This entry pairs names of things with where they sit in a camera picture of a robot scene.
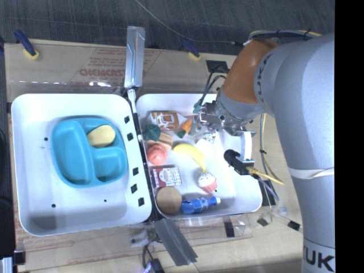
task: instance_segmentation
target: plastic bottle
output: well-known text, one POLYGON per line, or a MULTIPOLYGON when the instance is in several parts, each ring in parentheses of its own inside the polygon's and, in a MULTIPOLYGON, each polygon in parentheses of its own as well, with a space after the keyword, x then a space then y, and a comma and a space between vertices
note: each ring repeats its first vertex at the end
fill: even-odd
POLYGON ((201 213, 207 210, 211 205, 218 205, 221 202, 219 197, 212 197, 210 199, 201 197, 194 198, 190 201, 182 201, 181 210, 184 214, 201 213))

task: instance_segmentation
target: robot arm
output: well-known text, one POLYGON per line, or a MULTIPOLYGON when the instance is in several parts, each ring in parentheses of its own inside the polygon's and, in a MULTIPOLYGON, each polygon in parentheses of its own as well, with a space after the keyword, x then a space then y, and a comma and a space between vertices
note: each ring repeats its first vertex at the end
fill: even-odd
POLYGON ((302 272, 335 272, 334 34, 282 45, 251 41, 194 127, 241 137, 262 113, 276 119, 300 204, 302 272))

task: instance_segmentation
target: banana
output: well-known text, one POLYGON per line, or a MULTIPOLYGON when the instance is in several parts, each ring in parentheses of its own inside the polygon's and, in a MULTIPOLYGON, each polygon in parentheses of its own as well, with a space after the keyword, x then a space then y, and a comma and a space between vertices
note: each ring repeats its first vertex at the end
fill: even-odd
POLYGON ((180 143, 173 148, 175 152, 179 152, 181 154, 189 155, 193 160, 199 164, 203 170, 203 173, 206 172, 205 165, 205 155, 195 146, 187 143, 180 143))

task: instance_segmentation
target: blue clamp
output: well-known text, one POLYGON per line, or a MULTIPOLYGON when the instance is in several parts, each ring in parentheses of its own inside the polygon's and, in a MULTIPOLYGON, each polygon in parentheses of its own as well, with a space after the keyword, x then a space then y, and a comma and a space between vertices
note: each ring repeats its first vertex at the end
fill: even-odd
POLYGON ((181 45, 184 46, 189 51, 189 56, 193 58, 196 61, 199 61, 201 59, 201 55, 198 53, 197 48, 195 45, 188 39, 182 38, 181 39, 181 45))
POLYGON ((32 60, 36 60, 39 56, 39 52, 32 46, 27 36, 20 30, 15 30, 14 35, 16 39, 24 46, 24 54, 32 60))

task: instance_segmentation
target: blue divided tray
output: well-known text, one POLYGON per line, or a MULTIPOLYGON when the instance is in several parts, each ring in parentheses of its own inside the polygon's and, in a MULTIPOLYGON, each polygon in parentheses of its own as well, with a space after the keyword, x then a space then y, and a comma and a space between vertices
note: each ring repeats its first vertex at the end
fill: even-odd
POLYGON ((124 176, 128 168, 120 132, 102 118, 75 118, 58 123, 52 130, 51 149, 59 177, 76 188, 111 183, 124 176), (94 148, 87 134, 101 125, 110 125, 116 137, 107 147, 94 148))

